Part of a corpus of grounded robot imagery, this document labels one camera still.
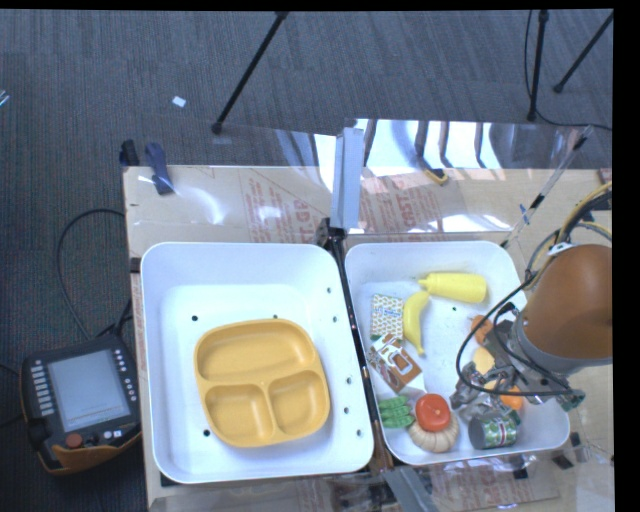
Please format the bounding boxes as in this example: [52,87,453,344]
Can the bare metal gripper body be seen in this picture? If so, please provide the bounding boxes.
[478,319,572,406]

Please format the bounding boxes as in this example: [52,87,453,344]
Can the green and red can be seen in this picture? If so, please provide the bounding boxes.
[467,408,522,451]

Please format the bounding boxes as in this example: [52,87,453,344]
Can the red tomato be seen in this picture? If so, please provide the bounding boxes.
[414,393,453,433]

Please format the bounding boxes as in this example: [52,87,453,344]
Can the orange fruit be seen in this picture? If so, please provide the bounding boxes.
[492,379,525,412]

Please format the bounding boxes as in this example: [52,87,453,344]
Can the yellow lemon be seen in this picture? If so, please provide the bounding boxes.
[471,346,497,377]

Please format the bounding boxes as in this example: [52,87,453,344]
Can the beige pumpkin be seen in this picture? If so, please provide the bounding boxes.
[407,414,460,455]

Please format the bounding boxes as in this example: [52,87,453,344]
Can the green pea pods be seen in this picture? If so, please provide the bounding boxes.
[377,395,416,430]

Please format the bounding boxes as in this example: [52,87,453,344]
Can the brown and white carton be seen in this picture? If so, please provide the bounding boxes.
[366,333,427,395]

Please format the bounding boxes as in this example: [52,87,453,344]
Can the white plastic tray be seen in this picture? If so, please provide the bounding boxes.
[139,241,375,485]
[343,240,572,467]

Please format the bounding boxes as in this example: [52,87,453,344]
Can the yellow banana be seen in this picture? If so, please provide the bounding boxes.
[402,290,432,357]

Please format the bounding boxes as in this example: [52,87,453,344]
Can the yellow mustard bottle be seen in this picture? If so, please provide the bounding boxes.
[417,271,488,305]

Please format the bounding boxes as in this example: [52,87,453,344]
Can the white orange patterned packet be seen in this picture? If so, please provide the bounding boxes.
[369,293,405,342]

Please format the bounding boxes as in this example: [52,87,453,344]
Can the yellow divided plate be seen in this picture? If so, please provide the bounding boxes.
[193,318,332,448]

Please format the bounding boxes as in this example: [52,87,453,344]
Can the brown cardboard board red print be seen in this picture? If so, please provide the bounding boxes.
[122,164,613,512]

